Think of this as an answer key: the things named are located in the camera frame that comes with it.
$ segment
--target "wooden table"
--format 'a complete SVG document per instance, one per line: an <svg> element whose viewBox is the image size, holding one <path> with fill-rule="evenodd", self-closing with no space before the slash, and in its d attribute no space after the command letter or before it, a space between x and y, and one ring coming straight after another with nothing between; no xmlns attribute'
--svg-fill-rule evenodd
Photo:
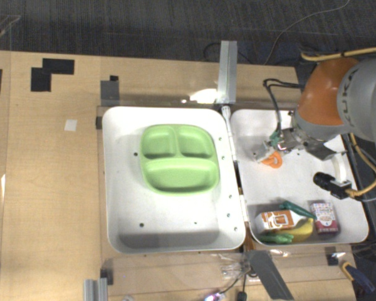
<svg viewBox="0 0 376 301"><path fill-rule="evenodd" d="M75 74L52 75L50 93L31 92L31 67L42 67L43 58L73 59ZM102 265L95 127L100 81L118 76L122 99L178 100L216 88L218 64L0 51L0 69L0 301L82 300L83 281L98 279ZM296 81L293 68L239 65L238 99L269 103L261 82L271 77ZM276 91L285 107L298 97L297 91ZM77 120L75 131L65 131L68 119ZM353 261L349 247L341 248ZM338 267L299 264L293 271L298 279L288 286L297 300L355 300ZM134 298L202 300L207 292ZM269 300L258 283L247 292L249 300ZM228 300L234 298L232 290Z"/></svg>

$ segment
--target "orange object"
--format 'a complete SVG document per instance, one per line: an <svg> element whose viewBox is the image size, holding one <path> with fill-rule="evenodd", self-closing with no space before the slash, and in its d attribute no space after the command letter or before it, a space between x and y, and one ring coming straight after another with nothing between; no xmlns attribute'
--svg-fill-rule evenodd
<svg viewBox="0 0 376 301"><path fill-rule="evenodd" d="M337 93L340 83L358 60L339 58L320 63L309 77L298 104L302 119L317 125L338 126Z"/></svg>
<svg viewBox="0 0 376 301"><path fill-rule="evenodd" d="M262 161L263 164L266 164L272 168L279 168L283 165L283 159L279 152L274 152L268 158Z"/></svg>

